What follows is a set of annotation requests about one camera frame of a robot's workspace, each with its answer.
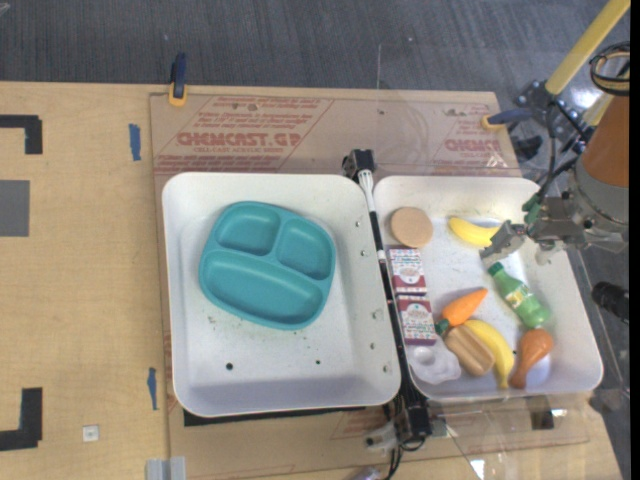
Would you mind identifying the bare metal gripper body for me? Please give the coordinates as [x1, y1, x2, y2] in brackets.
[523, 195, 629, 255]

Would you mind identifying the small yellow banana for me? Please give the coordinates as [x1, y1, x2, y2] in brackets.
[448, 216, 502, 248]

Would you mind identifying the green plastic bottle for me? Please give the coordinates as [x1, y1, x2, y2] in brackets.
[487, 261, 552, 331]

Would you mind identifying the orange carrot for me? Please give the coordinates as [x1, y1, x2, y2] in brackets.
[433, 287, 489, 337]

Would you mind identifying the tan round biscuit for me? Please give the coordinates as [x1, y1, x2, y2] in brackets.
[389, 206, 435, 250]

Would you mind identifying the orange chicken drumstick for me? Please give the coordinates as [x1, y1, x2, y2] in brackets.
[508, 328, 555, 391]

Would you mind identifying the white and maroon carton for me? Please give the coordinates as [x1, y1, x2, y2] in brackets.
[387, 247, 428, 297]
[396, 294, 439, 347]

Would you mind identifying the white plastic tray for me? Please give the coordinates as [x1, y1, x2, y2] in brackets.
[372, 174, 605, 403]
[161, 171, 403, 418]

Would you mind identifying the large yellow banana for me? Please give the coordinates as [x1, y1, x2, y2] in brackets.
[464, 318, 516, 390]

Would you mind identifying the tan hot dog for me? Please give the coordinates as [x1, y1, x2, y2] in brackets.
[443, 323, 496, 379]

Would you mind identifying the thin black and white rod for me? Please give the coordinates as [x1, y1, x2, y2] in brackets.
[356, 167, 417, 409]

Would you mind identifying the white fried egg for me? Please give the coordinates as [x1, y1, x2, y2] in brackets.
[410, 345, 463, 386]

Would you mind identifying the brown cardboard board, red print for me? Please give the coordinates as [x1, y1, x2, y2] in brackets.
[148, 90, 595, 478]

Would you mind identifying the teal divided plate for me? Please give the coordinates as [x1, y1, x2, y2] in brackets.
[198, 200, 337, 332]

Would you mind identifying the black cylinder on white bracket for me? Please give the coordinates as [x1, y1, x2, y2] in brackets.
[591, 280, 630, 325]

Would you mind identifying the black block with thin wires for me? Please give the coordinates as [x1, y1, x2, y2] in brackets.
[394, 401, 434, 442]
[341, 148, 378, 179]

